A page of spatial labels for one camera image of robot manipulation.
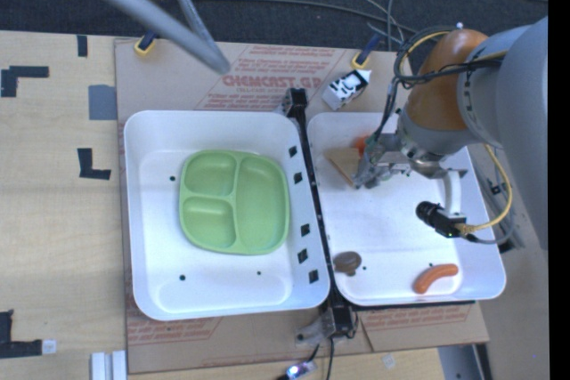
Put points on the white plastic tray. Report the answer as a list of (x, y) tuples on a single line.
[(383, 227), (222, 285)]

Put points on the green divided plate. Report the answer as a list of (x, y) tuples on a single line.
[(258, 200)]

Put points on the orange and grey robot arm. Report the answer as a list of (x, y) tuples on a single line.
[(503, 93)]

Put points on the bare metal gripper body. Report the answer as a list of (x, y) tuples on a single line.
[(391, 152)]

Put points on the brown mushroom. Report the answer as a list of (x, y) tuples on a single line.
[(346, 261)]

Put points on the black cylinder on white bracket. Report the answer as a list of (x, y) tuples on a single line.
[(438, 215)]

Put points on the thin black rod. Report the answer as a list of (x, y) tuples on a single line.
[(318, 209)]

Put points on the orange sausage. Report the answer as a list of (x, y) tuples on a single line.
[(434, 277)]

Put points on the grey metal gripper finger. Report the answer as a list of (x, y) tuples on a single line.
[(361, 174), (381, 177)]

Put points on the tan bread slice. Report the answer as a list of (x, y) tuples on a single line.
[(345, 160)]

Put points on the orange carrot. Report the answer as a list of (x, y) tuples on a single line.
[(360, 142)]

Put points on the brown cardboard board red print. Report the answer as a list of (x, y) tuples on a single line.
[(178, 75)]

